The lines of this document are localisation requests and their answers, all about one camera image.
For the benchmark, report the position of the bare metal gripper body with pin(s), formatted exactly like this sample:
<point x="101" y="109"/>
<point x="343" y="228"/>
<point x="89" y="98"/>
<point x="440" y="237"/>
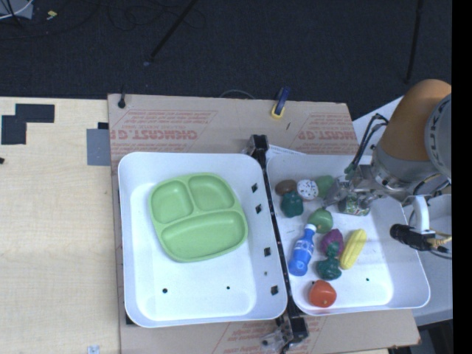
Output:
<point x="368" y="183"/>

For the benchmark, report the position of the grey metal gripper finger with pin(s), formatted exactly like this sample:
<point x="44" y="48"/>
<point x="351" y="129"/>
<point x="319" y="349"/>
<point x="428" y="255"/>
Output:
<point x="337" y="192"/>
<point x="365" y="200"/>

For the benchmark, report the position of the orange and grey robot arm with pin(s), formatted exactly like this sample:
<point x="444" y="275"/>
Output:
<point x="409" y="131"/>

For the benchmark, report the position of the light green toy vegetable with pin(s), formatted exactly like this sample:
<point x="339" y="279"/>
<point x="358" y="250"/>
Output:
<point x="324" y="183"/>

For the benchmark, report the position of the green and white small can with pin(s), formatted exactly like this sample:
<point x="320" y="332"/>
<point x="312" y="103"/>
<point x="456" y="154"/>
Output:
<point x="352" y="208"/>

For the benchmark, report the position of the white speckled toy biscuit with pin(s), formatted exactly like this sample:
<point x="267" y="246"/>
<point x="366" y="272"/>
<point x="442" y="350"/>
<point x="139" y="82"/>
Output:
<point x="307" y="189"/>

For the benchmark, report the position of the light green toy pepper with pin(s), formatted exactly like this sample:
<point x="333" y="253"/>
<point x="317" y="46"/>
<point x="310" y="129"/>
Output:
<point x="321" y="220"/>

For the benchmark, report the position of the purple toy eggplant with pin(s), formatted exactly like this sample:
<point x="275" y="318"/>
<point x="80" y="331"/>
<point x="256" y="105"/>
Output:
<point x="332" y="237"/>

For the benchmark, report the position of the dark green toy pepper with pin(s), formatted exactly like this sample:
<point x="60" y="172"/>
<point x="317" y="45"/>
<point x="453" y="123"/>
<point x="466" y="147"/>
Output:
<point x="291" y="205"/>

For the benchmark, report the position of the yellow toy corn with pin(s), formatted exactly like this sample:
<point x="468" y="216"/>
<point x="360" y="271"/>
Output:
<point x="353" y="249"/>

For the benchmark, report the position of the brown toy potato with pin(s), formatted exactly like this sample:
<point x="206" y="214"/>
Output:
<point x="285" y="187"/>

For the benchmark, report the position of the white paper sheet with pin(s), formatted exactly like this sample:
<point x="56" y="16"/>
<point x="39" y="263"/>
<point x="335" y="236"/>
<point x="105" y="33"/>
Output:
<point x="284" y="150"/>

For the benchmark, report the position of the blue toy bottle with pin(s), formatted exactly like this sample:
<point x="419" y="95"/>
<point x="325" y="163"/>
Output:
<point x="302" y="251"/>

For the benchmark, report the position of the thin black and white rod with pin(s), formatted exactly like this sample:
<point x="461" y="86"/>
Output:
<point x="276" y="227"/>

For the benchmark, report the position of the white plastic tray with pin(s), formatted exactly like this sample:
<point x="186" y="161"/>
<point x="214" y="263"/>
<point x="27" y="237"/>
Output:
<point x="206" y="290"/>
<point x="380" y="271"/>

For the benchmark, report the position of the dark green toy broccoli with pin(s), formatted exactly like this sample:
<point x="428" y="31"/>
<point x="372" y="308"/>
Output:
<point x="329" y="266"/>

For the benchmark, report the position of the orange-red toy tomato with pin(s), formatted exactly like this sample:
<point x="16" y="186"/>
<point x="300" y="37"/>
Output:
<point x="322" y="293"/>

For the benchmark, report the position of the green divided plate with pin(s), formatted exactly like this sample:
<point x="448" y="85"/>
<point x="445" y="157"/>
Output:
<point x="199" y="231"/>

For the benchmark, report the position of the brown cardboard board, red print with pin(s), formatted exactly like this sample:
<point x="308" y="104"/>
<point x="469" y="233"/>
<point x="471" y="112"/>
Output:
<point x="206" y="127"/>

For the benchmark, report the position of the black cylinder on white bracket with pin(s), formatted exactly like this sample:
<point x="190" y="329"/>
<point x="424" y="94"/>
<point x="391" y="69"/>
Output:
<point x="411" y="236"/>

